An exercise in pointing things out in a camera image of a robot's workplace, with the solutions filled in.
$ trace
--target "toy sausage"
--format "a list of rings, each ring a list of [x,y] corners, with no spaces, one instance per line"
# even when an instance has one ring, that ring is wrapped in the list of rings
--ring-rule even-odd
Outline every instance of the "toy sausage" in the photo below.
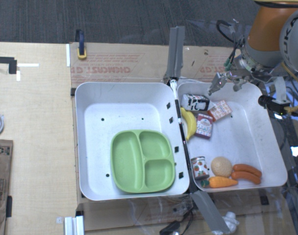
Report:
[[[262,172],[260,170],[256,169],[253,166],[250,166],[248,164],[235,164],[233,166],[233,170],[234,171],[246,171],[246,172],[250,172],[250,173],[256,175],[259,178],[262,176]]]
[[[247,171],[234,171],[231,174],[232,179],[237,180],[237,179],[246,179],[252,181],[254,184],[258,185],[261,183],[261,180],[258,176],[247,172]]]

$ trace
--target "toy banana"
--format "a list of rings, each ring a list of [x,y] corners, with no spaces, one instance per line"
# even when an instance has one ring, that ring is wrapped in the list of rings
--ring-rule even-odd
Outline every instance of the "toy banana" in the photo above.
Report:
[[[190,111],[186,111],[183,107],[180,108],[180,112],[187,123],[186,141],[188,141],[197,131],[197,121],[194,114]]]

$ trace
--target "toy can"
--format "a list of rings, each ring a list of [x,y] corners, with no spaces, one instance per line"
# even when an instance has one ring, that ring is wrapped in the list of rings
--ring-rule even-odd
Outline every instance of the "toy can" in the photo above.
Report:
[[[204,156],[192,158],[191,162],[195,180],[206,179],[209,177],[209,169]]]

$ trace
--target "green divided plate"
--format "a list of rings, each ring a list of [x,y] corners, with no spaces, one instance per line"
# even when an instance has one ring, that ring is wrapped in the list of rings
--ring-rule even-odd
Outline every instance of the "green divided plate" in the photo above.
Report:
[[[117,187],[130,193],[161,191],[175,179],[170,142],[157,131],[117,133],[111,143],[111,168]]]

